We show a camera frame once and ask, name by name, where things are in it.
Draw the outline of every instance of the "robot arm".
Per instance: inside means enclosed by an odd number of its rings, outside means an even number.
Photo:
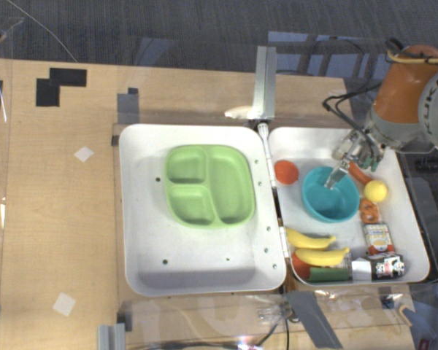
[[[426,139],[425,152],[438,147],[438,65],[432,64],[438,50],[414,45],[392,59],[364,126],[354,128],[333,154],[339,162],[326,181],[329,189],[348,172],[350,161],[375,171],[387,148],[406,152]]]

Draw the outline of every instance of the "white tray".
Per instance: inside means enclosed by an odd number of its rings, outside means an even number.
[[[247,158],[256,210],[243,225],[196,229],[175,221],[164,192],[170,149],[222,144]],[[125,272],[141,295],[271,290],[286,268],[263,144],[242,127],[131,125],[120,135]]]
[[[269,136],[269,146],[274,163],[278,160],[289,160],[300,172],[297,183],[278,185],[284,225],[308,235],[334,235],[337,238],[334,246],[349,246],[356,259],[365,256],[367,249],[359,213],[346,222],[323,223],[308,215],[301,201],[301,183],[305,175],[317,166],[334,167],[337,162],[331,158],[331,153],[348,132],[349,130],[333,128],[277,128]],[[383,180],[388,186],[388,197],[378,207],[382,220],[388,224],[394,248],[404,256],[406,265],[405,274],[399,279],[390,280],[389,283],[424,280],[429,273],[429,259],[396,154],[387,151],[377,171],[370,175]],[[356,184],[360,193],[363,193],[362,186],[357,182]],[[366,284],[366,281],[346,281],[341,284]]]

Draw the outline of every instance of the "yellow cable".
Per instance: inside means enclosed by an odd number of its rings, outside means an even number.
[[[388,57],[396,63],[428,63],[431,65],[438,63],[438,58],[399,58],[396,57],[390,50],[388,50]]]

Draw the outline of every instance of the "white diamond sticker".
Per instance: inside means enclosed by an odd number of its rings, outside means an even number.
[[[80,150],[78,150],[74,156],[80,160],[81,162],[86,162],[86,160],[88,160],[88,158],[93,155],[94,152],[89,149],[88,147],[83,147]]]
[[[55,305],[53,305],[53,309],[62,315],[69,316],[75,303],[76,300],[74,298],[71,298],[65,293],[60,293]]]

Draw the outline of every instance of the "blue bowl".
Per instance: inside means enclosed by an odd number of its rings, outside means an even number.
[[[344,222],[352,218],[360,203],[358,189],[346,175],[332,190],[324,186],[331,173],[331,167],[317,167],[304,179],[301,198],[308,214],[321,222]]]

